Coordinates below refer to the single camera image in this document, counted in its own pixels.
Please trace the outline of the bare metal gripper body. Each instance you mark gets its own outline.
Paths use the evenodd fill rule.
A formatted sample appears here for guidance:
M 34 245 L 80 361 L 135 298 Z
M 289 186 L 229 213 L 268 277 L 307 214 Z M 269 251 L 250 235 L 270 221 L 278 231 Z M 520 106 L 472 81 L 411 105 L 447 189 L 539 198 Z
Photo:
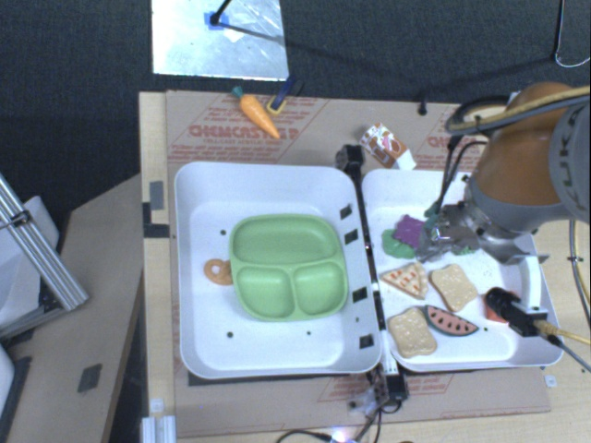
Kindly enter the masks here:
M 532 255 L 531 249 L 517 244 L 521 234 L 502 228 L 480 208 L 467 202 L 444 206 L 435 225 L 447 226 L 451 230 L 452 241 L 438 244 L 440 256 L 482 250 L 501 264 L 514 264 Z

